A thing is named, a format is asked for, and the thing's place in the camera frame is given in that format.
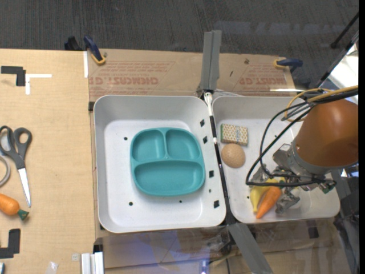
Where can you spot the brown cardboard board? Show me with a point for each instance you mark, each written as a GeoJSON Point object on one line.
{"type": "Point", "coordinates": [171, 73]}

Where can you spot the orange carrot with green top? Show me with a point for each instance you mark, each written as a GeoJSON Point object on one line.
{"type": "Point", "coordinates": [8, 204]}

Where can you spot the beige round biscuit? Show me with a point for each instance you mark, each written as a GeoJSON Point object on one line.
{"type": "Point", "coordinates": [233, 156]}

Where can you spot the green and white patterned carton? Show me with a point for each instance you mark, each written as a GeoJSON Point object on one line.
{"type": "Point", "coordinates": [233, 134]}

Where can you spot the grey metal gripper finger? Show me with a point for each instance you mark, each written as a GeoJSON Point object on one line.
{"type": "Point", "coordinates": [286, 202]}
{"type": "Point", "coordinates": [259, 177]}

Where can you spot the yellow banana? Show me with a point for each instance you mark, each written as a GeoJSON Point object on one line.
{"type": "Point", "coordinates": [256, 195]}

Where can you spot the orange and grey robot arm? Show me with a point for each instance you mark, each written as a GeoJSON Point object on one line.
{"type": "Point", "coordinates": [330, 130]}

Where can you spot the teal divided plate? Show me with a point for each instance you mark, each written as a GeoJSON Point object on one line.
{"type": "Point", "coordinates": [168, 175]}

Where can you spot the white plastic tray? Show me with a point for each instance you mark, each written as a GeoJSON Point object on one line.
{"type": "Point", "coordinates": [114, 164]}
{"type": "Point", "coordinates": [256, 113]}

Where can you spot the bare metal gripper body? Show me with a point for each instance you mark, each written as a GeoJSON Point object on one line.
{"type": "Point", "coordinates": [288, 160]}

